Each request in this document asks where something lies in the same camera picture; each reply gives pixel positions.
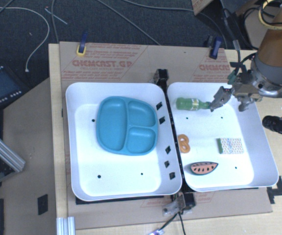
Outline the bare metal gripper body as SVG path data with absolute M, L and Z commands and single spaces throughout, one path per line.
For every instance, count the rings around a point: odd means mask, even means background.
M 232 95 L 239 102 L 257 102 L 262 100 L 258 89 L 250 81 L 251 75 L 239 73 L 232 83 Z

